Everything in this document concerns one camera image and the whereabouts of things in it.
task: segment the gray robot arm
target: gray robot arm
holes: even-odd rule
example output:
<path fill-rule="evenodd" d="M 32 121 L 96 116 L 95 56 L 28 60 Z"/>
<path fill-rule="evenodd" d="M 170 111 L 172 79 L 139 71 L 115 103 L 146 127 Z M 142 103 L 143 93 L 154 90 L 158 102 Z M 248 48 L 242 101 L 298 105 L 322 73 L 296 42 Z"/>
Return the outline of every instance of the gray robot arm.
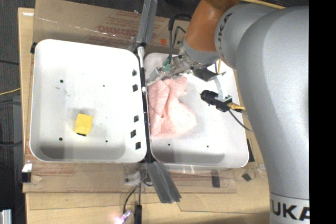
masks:
<path fill-rule="evenodd" d="M 271 223 L 309 223 L 308 7 L 235 5 L 215 45 L 237 72 L 267 170 Z"/>

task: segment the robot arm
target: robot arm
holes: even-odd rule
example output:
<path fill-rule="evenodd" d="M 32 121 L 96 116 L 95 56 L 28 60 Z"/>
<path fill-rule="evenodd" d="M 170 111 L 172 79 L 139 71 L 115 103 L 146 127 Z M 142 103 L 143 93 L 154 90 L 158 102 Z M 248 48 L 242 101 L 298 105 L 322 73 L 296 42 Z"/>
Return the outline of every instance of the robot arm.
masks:
<path fill-rule="evenodd" d="M 309 223 L 308 7 L 202 0 L 165 75 L 208 81 L 218 59 L 237 73 L 269 179 L 270 222 Z"/>

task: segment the black hole in tray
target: black hole in tray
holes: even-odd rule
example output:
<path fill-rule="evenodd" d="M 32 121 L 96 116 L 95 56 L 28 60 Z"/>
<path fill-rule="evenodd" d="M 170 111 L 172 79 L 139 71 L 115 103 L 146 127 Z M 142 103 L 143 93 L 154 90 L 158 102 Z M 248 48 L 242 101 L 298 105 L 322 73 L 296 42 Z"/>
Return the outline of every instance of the black hole in tray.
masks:
<path fill-rule="evenodd" d="M 135 137 L 136 135 L 137 135 L 137 131 L 136 131 L 136 130 L 133 130 L 133 131 L 131 132 L 131 138 Z"/>

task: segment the wooden table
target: wooden table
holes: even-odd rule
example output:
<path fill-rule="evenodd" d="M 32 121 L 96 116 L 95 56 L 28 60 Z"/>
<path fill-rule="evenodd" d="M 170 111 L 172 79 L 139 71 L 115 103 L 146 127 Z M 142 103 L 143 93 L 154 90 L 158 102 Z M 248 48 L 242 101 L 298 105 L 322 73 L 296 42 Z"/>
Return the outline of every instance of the wooden table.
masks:
<path fill-rule="evenodd" d="M 20 57 L 20 86 L 22 97 L 22 119 L 23 137 L 27 132 L 29 85 L 31 74 L 31 53 L 30 48 L 33 40 L 34 9 L 18 9 L 19 28 L 19 57 Z M 263 224 L 269 223 L 268 200 L 254 202 L 254 196 L 268 195 L 268 188 L 265 183 L 258 184 L 251 188 L 246 199 L 252 199 L 255 206 L 253 214 L 230 214 L 223 212 L 182 212 L 177 203 L 158 203 L 156 194 L 147 195 L 146 202 L 152 199 L 155 203 L 143 204 L 143 223 L 154 224 L 175 224 L 175 223 L 230 223 L 230 224 Z M 186 199 L 193 203 L 192 194 Z M 52 224 L 52 223 L 113 223 L 113 216 L 122 213 L 120 205 L 110 205 L 111 201 L 124 200 L 125 194 L 106 193 L 26 193 L 26 219 L 28 224 Z M 204 196 L 204 202 L 211 206 L 211 203 L 218 205 L 224 199 L 229 199 L 232 204 L 239 203 L 245 199 L 239 196 L 225 196 L 224 194 L 210 194 Z"/>

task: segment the white plastic tray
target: white plastic tray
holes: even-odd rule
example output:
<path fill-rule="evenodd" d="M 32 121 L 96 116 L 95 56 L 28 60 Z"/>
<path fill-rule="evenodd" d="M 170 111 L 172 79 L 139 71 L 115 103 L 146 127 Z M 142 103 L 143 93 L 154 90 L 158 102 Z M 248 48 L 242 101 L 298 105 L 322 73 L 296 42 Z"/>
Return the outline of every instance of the white plastic tray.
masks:
<path fill-rule="evenodd" d="M 162 65 L 167 56 L 152 53 L 145 58 L 146 78 L 155 67 Z M 239 103 L 232 69 L 222 62 L 220 71 L 226 71 L 223 76 L 218 77 L 223 96 L 231 95 L 233 102 Z M 215 82 L 204 82 L 192 74 L 186 76 L 188 78 L 187 94 L 180 100 L 194 111 L 197 126 L 180 137 L 151 136 L 153 156 L 158 161 L 176 168 L 183 165 L 224 168 L 244 166 L 249 158 L 245 130 L 228 112 L 223 113 L 213 105 L 208 106 L 199 95 L 203 90 L 218 93 Z M 242 121 L 240 113 L 233 113 Z"/>
<path fill-rule="evenodd" d="M 93 116 L 87 136 L 74 132 L 78 113 Z M 31 120 L 30 148 L 43 161 L 141 161 L 146 140 L 137 57 L 123 49 L 41 41 L 35 50 Z"/>
<path fill-rule="evenodd" d="M 145 58 L 146 74 L 165 54 Z M 238 102 L 232 69 L 221 65 L 223 95 Z M 178 138 L 152 136 L 154 157 L 171 167 L 242 167 L 248 161 L 244 129 L 200 99 L 218 92 L 214 81 L 187 75 L 181 98 L 196 114 L 197 126 Z M 74 132 L 78 113 L 93 116 L 88 136 Z M 43 40 L 35 50 L 30 148 L 43 161 L 137 163 L 146 155 L 143 104 L 137 57 L 123 49 Z"/>

